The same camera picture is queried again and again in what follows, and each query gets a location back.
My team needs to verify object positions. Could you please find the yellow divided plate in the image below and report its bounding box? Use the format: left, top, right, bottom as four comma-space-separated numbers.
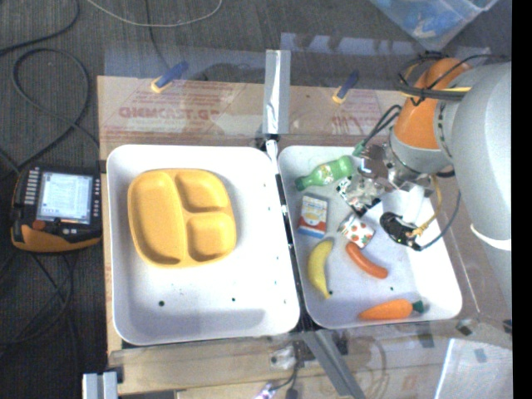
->
126, 167, 239, 269

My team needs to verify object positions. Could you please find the yellow banana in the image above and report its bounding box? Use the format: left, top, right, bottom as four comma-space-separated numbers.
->
307, 239, 335, 300

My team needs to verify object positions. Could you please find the clear plastic storage bin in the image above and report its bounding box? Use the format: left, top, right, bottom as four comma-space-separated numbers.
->
343, 0, 513, 52

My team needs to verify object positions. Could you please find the black cylinder on white bracket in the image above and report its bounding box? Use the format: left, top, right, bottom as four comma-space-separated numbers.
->
379, 189, 426, 249

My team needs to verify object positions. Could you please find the white plastic tray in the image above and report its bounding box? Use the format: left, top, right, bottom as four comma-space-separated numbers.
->
106, 143, 302, 347
276, 144, 464, 331

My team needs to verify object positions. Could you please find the brown cardboard board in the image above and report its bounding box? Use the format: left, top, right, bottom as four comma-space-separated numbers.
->
96, 75, 492, 395

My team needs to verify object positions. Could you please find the black and white carton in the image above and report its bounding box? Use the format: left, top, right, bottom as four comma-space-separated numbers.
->
335, 175, 382, 219

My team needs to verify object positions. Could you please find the white can with strawberries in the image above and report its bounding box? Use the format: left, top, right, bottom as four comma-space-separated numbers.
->
337, 214, 377, 249

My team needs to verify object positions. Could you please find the orange carrot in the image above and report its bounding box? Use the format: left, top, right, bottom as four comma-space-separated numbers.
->
357, 298, 426, 322

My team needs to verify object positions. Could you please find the orange sausage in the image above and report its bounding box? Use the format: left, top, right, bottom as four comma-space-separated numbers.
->
345, 241, 389, 280

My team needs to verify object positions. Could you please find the white blue and red carton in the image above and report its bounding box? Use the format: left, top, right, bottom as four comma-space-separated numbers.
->
296, 194, 330, 239

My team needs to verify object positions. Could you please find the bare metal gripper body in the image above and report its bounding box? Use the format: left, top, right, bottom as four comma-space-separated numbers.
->
357, 143, 435, 195

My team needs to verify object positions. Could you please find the green plastic bottle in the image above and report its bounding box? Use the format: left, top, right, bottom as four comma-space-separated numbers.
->
294, 155, 355, 192

